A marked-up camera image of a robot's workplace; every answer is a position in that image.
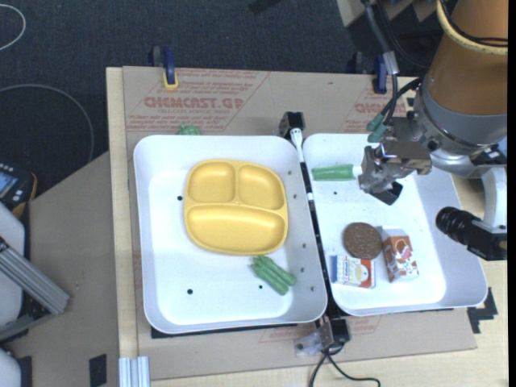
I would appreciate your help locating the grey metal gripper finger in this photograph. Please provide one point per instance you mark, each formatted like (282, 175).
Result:
(389, 192)
(370, 171)

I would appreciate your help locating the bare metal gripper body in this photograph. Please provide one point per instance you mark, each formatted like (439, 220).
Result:
(407, 155)

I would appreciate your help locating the green and white leek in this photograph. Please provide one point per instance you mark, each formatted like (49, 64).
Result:
(332, 172)

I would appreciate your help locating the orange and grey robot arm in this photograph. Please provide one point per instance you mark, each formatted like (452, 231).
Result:
(467, 67)

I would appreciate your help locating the brown round biscuit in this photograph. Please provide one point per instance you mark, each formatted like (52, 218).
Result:
(362, 241)

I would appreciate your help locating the thin black and white rod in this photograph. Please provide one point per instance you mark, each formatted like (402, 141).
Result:
(309, 192)

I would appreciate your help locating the orange and white carton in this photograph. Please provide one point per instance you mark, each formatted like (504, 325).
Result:
(401, 258)

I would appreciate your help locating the white plastic tray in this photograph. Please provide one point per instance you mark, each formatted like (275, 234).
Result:
(225, 288)
(427, 256)

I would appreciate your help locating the white orange and blue packet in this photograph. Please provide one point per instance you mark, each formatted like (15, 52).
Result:
(354, 272)

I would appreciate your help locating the green asparagus bundle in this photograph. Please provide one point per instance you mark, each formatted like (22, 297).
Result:
(274, 274)

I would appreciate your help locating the yellow divided plate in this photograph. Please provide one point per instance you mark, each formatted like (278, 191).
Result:
(235, 226)

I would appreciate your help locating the brown cardboard board red print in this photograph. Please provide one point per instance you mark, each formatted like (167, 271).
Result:
(225, 95)

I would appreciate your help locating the black cylinder on white bracket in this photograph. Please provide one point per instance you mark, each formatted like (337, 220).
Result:
(475, 232)

